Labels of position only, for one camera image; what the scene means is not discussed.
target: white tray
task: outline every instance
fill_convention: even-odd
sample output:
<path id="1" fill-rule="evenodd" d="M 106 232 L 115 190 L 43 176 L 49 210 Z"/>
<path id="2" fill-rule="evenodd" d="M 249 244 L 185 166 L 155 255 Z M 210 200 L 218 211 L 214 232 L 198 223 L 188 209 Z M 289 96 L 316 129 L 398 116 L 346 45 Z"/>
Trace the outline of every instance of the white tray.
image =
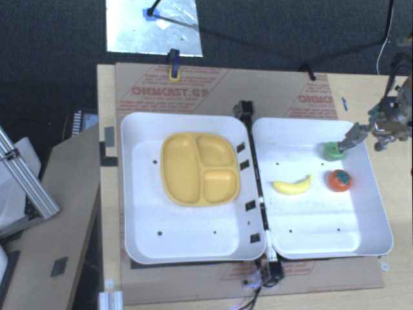
<path id="1" fill-rule="evenodd" d="M 254 123 L 257 160 L 275 250 L 286 258 L 331 258 L 386 254 L 393 239 L 364 144 L 340 161 L 328 162 L 323 147 L 352 126 L 345 121 L 261 118 Z M 237 153 L 240 192 L 230 203 L 186 207 L 166 195 L 160 155 L 165 139 L 180 132 L 222 136 Z M 125 194 L 125 245 L 143 264 L 253 260 L 262 255 L 265 234 L 245 126 L 226 116 L 137 112 L 121 125 Z M 344 169 L 353 177 L 347 192 L 327 185 Z M 275 191 L 272 181 L 295 182 L 313 174 L 311 188 L 297 196 Z M 246 210 L 246 203 L 256 207 Z"/>
<path id="2" fill-rule="evenodd" d="M 393 237 L 364 143 L 339 161 L 323 157 L 324 144 L 341 141 L 346 121 L 261 118 L 253 134 L 271 241 L 286 258 L 369 256 L 388 253 Z M 352 177 L 347 192 L 328 186 L 331 171 Z M 272 181 L 295 182 L 313 174 L 300 195 L 278 193 Z"/>
<path id="3" fill-rule="evenodd" d="M 180 132 L 222 136 L 234 148 L 240 171 L 235 200 L 211 207 L 174 203 L 164 191 L 160 156 L 164 140 Z M 265 248 L 248 134 L 235 118 L 134 113 L 121 125 L 125 192 L 125 245 L 129 256 L 143 264 L 253 260 Z M 246 211 L 245 204 L 256 201 Z M 259 241 L 251 236 L 259 235 Z"/>

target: green object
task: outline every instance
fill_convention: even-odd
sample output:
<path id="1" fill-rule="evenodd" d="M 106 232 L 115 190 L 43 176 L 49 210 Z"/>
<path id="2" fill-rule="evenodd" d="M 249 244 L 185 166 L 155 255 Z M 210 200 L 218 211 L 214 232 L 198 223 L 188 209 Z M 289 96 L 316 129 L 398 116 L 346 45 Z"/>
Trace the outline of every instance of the green object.
<path id="1" fill-rule="evenodd" d="M 328 142 L 324 146 L 324 157 L 327 161 L 337 161 L 344 157 L 344 152 L 338 150 L 337 142 Z"/>

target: tomato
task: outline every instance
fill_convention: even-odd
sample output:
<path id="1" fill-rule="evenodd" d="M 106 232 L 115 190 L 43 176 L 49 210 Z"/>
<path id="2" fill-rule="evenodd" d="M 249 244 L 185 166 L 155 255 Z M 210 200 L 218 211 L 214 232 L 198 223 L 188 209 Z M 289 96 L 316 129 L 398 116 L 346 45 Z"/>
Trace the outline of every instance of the tomato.
<path id="1" fill-rule="evenodd" d="M 351 176 L 344 170 L 334 170 L 328 177 L 330 187 L 336 192 L 345 192 L 351 186 Z"/>

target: cardboard sheet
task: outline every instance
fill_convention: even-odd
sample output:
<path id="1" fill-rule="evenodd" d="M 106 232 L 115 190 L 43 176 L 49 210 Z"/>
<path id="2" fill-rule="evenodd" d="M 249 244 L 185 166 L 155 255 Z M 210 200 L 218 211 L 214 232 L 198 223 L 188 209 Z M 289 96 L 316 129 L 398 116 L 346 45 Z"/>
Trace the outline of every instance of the cardboard sheet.
<path id="1" fill-rule="evenodd" d="M 181 67 L 171 83 L 163 65 L 117 64 L 117 126 L 131 112 L 228 116 L 240 100 L 254 101 L 260 117 L 337 119 L 327 77 L 307 74 Z M 241 281 L 253 262 L 139 265 L 125 251 L 122 162 L 119 160 L 121 272 L 125 305 L 251 296 Z M 263 295 L 383 287 L 375 257 L 285 262 L 285 279 Z"/>

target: banana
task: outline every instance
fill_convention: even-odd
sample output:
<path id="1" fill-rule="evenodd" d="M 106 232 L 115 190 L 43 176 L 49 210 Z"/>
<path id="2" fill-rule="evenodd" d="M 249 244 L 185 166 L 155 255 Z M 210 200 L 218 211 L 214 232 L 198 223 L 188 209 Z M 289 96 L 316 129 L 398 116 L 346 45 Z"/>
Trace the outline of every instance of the banana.
<path id="1" fill-rule="evenodd" d="M 297 183 L 285 183 L 283 181 L 274 181 L 272 185 L 281 194 L 297 195 L 304 193 L 310 188 L 312 178 L 313 175 L 310 174 L 307 178 Z"/>

